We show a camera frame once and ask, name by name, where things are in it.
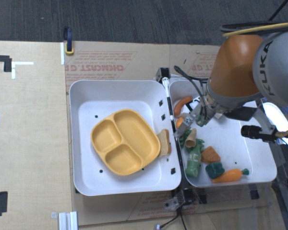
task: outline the green toy pepper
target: green toy pepper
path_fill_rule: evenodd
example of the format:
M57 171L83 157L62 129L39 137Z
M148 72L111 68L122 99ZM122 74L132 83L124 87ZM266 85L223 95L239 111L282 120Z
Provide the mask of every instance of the green toy pepper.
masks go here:
M211 179L218 177L225 172L223 165L220 162L212 162L206 166L206 171Z
M179 137L179 143L180 147L183 148L184 142L186 141L188 135L191 133L191 128L189 127L180 137Z
M201 149L204 147L203 143L203 140L197 139L196 146L189 149L189 151L191 151L189 153L187 167L185 169L187 177L195 178L198 175L198 169L202 160Z

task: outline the black clip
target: black clip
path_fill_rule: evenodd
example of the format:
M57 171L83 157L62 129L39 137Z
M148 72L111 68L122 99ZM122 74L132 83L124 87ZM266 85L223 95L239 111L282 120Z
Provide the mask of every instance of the black clip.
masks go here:
M72 30L68 26L64 27L63 38L67 41L65 47L65 53L68 56L73 55L73 45L72 45Z

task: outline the white tape marker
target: white tape marker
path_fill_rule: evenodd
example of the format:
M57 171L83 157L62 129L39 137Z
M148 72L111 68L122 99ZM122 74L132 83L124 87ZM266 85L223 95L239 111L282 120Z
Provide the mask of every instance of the white tape marker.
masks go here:
M64 57L64 43L60 43L61 46L61 65L64 65L65 63L65 57Z
M34 65L32 61L12 61L12 79L16 78L16 65Z

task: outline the yellow plate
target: yellow plate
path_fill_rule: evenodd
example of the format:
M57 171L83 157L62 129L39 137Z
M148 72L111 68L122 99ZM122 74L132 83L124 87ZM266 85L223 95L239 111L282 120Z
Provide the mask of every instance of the yellow plate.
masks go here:
M160 153L158 136L135 111L122 109L100 121L91 131L93 148L118 175L129 175L151 163Z

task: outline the toy carrot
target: toy carrot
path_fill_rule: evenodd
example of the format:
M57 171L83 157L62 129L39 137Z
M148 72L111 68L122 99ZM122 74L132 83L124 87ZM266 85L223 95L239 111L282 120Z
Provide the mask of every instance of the toy carrot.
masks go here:
M218 182L233 182L239 180L243 174L248 175L250 172L248 169L239 170L239 169L231 169L229 171L225 171L223 174L219 175L215 179L212 180L213 183Z

